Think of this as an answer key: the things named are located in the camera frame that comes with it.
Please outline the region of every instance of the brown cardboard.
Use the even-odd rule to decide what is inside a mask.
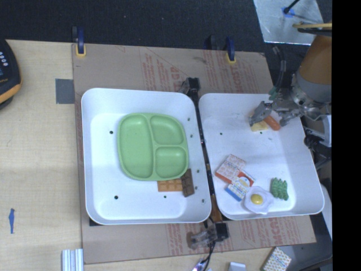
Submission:
[[[91,88],[178,91],[187,77],[200,79],[205,93],[267,93],[272,81],[261,53],[236,52],[229,64],[225,51],[158,47],[86,45],[86,56],[73,54],[81,225],[85,264],[207,253],[192,250],[187,236],[200,224],[90,226],[85,208],[81,97]],[[229,239],[214,252],[315,242],[309,216],[227,221]]]

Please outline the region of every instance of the toy egg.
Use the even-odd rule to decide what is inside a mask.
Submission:
[[[274,202],[272,194],[261,187],[252,186],[246,193],[244,206],[253,213],[267,214]]]

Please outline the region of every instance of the yellow device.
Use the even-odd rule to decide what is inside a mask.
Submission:
[[[0,39],[0,109],[12,101],[22,83],[15,55],[6,40]]]

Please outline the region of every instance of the green divided plate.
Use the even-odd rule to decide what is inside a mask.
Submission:
[[[118,125],[117,146],[123,171],[142,181],[181,177],[188,168],[188,144],[182,124],[172,116],[131,113]]]

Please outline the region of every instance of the wooden table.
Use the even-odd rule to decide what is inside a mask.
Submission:
[[[61,270],[61,251],[82,248],[73,104],[56,104],[55,80],[73,79],[71,43],[8,40],[23,87],[0,111],[0,270]],[[8,216],[15,210],[14,233]],[[259,270],[272,248],[214,253]],[[89,271],[188,271],[200,255],[85,265]]]

